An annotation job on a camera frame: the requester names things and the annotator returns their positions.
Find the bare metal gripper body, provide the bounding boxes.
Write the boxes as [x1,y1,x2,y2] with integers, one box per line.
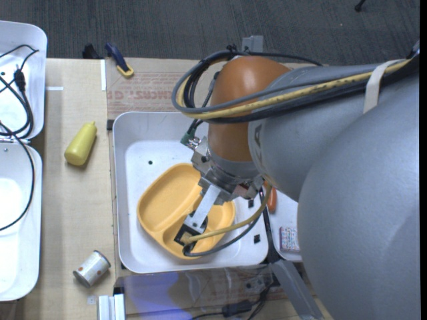
[189,136,266,202]

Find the yellow divided plate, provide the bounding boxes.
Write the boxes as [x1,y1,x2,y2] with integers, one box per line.
[136,163,237,260]

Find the orange sausage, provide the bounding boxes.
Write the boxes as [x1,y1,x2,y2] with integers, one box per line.
[268,184,278,212]

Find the brown cardboard board red print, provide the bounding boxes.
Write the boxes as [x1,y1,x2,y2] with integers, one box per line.
[105,57,330,316]

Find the thin black rod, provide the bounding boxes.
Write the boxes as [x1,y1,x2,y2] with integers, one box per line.
[261,195,278,263]

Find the white plastic tray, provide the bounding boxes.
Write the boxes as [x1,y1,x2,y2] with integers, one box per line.
[112,111,270,275]
[0,20,48,143]
[266,185,303,263]
[0,141,43,302]

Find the white packet with pink print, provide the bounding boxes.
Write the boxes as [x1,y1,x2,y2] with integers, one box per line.
[279,226,301,253]

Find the yellow squeeze bottle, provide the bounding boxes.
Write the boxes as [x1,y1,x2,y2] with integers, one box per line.
[64,121,98,167]

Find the white can with orange dots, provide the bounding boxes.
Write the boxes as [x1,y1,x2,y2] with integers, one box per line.
[72,250,111,289]

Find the black block with thin wires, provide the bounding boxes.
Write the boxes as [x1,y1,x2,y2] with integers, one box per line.
[221,299,253,317]

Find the black cable with plug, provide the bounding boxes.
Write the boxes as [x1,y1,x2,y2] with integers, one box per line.
[0,44,40,232]

